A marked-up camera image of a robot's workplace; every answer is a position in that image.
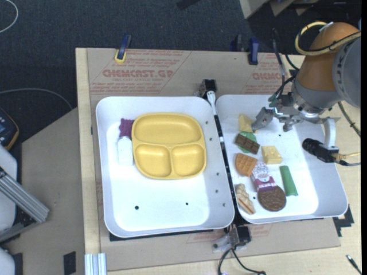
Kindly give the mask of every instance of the cardboard sheet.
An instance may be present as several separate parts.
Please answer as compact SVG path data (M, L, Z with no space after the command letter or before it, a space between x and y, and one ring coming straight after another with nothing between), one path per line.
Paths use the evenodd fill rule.
M115 49L87 49L100 243L101 251L107 255L108 270L220 258L212 242L224 235L223 230L110 241L103 219L96 104L107 96L192 96L203 79L216 80L217 97L272 94L282 82L275 55L259 53L259 64L250 65L245 52L127 50L126 62L118 65L114 62L115 53ZM332 218L249 227L252 242L238 251L240 256L340 245Z

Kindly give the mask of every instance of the white cable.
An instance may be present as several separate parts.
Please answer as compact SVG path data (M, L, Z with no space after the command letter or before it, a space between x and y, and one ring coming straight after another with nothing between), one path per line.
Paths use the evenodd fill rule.
M8 2L8 3L10 3L11 5L14 6L15 11L16 11L16 15L15 15L15 19L13 20L13 22L10 25L8 25L6 28L0 30L0 34L5 32L6 30L10 29L16 23L16 21L18 20L18 16L19 16L19 11L18 11L17 5L15 5L15 3L13 1L10 1L10 0L4 0L4 1L6 1L6 2Z

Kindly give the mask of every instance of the food item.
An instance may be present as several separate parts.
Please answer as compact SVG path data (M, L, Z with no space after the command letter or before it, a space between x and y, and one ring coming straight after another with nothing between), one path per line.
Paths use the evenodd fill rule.
M235 166L239 174L244 176L250 176L252 170L255 168L257 159L247 156L242 153L236 155Z
M252 120L248 118L246 115L240 114L239 117L239 128L240 131L253 132L252 131Z
M241 148L248 150L253 154L257 154L260 147L260 145L256 141L253 141L249 137L244 136L243 133L239 133L236 136L235 143Z
M252 215L256 212L253 203L246 192L244 184L240 183L237 186L236 197L238 204L246 211L246 213Z
M259 203L268 211L280 211L286 205L286 195L284 191L275 186L272 190L260 191L257 193Z
M275 146L262 146L261 151L266 164L279 164L283 160Z
M280 211L286 206L287 199L284 191L276 185L269 175L268 167L258 162L252 171L251 179L256 186L257 199L268 211Z
M121 165L132 166L134 164L134 158L132 155L132 141L131 130L134 120L121 118L120 121L120 135L117 141L118 148L118 160Z
M284 191L286 192L286 196L290 195L298 195L296 185L294 184L291 171L288 166L280 166L280 174L283 179Z

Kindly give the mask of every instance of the yellow cable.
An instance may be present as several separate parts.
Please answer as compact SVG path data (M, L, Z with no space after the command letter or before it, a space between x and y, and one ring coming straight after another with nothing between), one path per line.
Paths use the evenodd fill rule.
M346 155L332 154L332 157L334 157L335 160L343 160L343 159L347 159L347 158L351 158L355 156L361 156L361 152L356 152L356 153L351 153L351 154L346 154Z
M351 34L339 41L336 41L334 43L332 43L329 46L326 46L322 49L318 49L318 50L303 50L300 46L299 46L299 39L301 38L301 36L308 31L310 28L313 28L314 26L325 26L327 25L327 23L322 22L322 21L316 21L316 22L312 22L308 25L306 25L296 36L295 42L294 42L294 46L295 49L302 55L309 55L309 56L316 56L316 55L321 55L321 54L326 54L328 52L331 52L337 48L339 48L340 46L344 45L345 43L355 40L356 38L359 38L362 34L362 32L356 32L354 34Z

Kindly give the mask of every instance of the chocolate cookie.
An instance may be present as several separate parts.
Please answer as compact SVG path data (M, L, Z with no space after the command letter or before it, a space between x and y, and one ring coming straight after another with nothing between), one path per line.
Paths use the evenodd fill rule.
M237 144L243 150L243 152L248 151L253 154L257 154L260 148L260 145L256 142L256 137L253 135L253 133L246 133L246 132L239 133L236 136L235 144Z
M259 203L268 211L280 211L286 206L286 194L276 186L271 190L259 191L257 193Z

